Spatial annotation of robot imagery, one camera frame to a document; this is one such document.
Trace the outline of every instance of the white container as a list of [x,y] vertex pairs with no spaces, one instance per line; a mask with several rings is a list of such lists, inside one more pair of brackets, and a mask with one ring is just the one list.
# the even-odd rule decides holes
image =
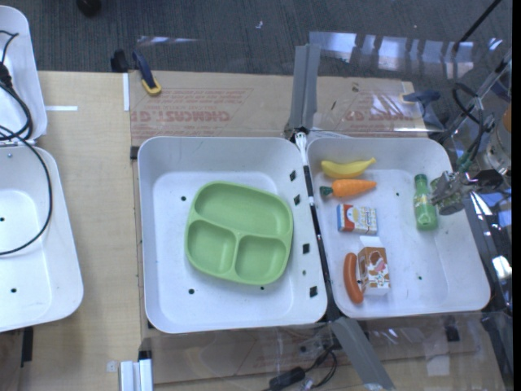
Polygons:
[[[464,213],[440,217],[431,233],[415,227],[414,175],[430,179],[451,169],[446,152],[426,138],[318,138],[308,146],[319,226],[335,304],[354,319],[471,311],[483,308],[490,289]],[[354,305],[346,292],[343,263],[371,236],[339,232],[336,205],[322,198],[330,185],[323,159],[338,162],[374,156],[364,178],[378,186],[351,204],[377,211],[378,238],[387,251],[391,289]],[[138,154],[142,212],[144,300],[147,317],[167,333],[314,323],[325,313],[326,294],[316,234],[305,186],[303,162],[295,145],[282,138],[158,137]],[[290,179],[291,172],[296,179]],[[281,196],[294,214],[290,262],[282,278],[260,289],[202,274],[183,250],[191,199],[204,184],[239,182]],[[300,196],[295,206],[293,199]],[[303,254],[302,245],[310,252]],[[309,292],[317,288],[317,295]]]
[[[31,112],[34,131],[28,142],[33,145],[45,133],[47,121],[28,22],[16,9],[0,6],[0,29],[19,33],[7,48],[5,65]],[[0,59],[7,39],[0,34]],[[0,90],[0,105],[7,106],[0,125],[20,129],[24,115],[4,90]],[[0,332],[67,317],[83,297],[58,168],[48,152],[35,149],[49,172],[52,214],[49,226],[35,242],[19,252],[0,255]],[[0,253],[33,238],[43,227],[48,210],[48,182],[37,156],[22,142],[0,142]]]

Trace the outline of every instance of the small box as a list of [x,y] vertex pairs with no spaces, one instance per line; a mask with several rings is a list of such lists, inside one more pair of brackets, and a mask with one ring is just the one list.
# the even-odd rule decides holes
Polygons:
[[336,207],[336,221],[339,231],[376,235],[376,209],[371,207],[339,204]]
[[363,248],[358,253],[358,267],[364,296],[382,296],[389,292],[391,282],[385,248]]

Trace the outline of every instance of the green divided plate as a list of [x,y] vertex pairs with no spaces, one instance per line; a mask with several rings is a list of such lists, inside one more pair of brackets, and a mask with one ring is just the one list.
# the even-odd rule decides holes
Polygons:
[[185,252],[198,270],[238,283],[262,285],[286,269],[293,216],[277,195],[234,182],[202,186],[192,201]]

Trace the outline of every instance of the green bottle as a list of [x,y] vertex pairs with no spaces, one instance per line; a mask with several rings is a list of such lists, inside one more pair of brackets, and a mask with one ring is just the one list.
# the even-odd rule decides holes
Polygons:
[[414,215],[416,227],[421,231],[431,231],[438,227],[436,207],[431,203],[431,193],[427,185],[427,176],[418,174],[414,177]]

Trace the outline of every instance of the yellow banana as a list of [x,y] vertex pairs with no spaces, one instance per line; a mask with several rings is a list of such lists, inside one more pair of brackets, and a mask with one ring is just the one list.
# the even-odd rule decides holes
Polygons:
[[370,160],[355,160],[347,164],[337,164],[330,160],[323,160],[320,164],[325,175],[331,178],[354,178],[362,174],[366,168],[374,164],[376,159],[373,157]]

